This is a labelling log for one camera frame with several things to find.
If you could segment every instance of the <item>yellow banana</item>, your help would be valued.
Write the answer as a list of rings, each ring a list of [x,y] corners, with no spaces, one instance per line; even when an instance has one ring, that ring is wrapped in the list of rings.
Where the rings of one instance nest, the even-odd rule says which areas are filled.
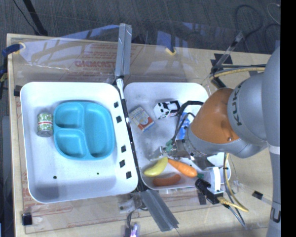
[[[167,163],[168,163],[167,157],[159,159],[154,166],[152,166],[144,171],[144,175],[150,176],[150,177],[160,175],[162,173],[162,171],[166,168]]]

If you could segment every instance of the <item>dark floor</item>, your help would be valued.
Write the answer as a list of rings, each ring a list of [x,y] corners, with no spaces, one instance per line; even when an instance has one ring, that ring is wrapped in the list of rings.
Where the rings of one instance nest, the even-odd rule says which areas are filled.
[[[196,48],[225,50],[219,39],[190,38],[183,27],[191,25],[242,31],[246,44],[236,51],[271,54],[280,41],[281,0],[31,0],[49,36],[60,37],[100,26],[132,25],[134,42],[158,44],[157,31],[186,40]],[[0,0],[0,66],[6,34],[44,34],[33,22],[23,0]],[[2,119],[7,116],[8,95],[0,99],[0,222],[3,222]]]

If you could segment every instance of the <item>carrot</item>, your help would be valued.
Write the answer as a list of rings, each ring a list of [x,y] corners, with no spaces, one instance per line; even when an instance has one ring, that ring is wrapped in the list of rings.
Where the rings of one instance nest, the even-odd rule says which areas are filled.
[[[174,168],[176,168],[179,172],[181,172],[183,175],[188,177],[196,177],[197,171],[195,168],[193,168],[190,165],[187,165],[184,162],[168,159],[168,163],[170,163]]]
[[[179,174],[175,174],[167,178],[156,177],[153,179],[152,183],[155,186],[169,186],[169,185],[176,184],[178,181],[180,181],[180,179],[181,179],[181,176]]]

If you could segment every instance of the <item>can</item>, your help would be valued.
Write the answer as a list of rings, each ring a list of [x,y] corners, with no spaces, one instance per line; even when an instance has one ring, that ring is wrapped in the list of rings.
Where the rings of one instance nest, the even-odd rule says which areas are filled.
[[[37,115],[37,135],[40,137],[50,137],[53,135],[52,114],[40,113]]]

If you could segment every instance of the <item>black tripod leg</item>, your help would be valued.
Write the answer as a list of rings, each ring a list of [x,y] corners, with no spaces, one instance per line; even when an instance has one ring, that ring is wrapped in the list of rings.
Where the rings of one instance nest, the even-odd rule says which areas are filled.
[[[32,2],[31,0],[23,0],[27,10],[29,11],[36,27],[37,27],[37,30],[38,30],[38,33],[36,33],[37,35],[43,35],[43,36],[48,36],[48,33],[47,31],[44,29],[43,25],[41,24],[39,18],[38,18],[38,15],[32,5]]]

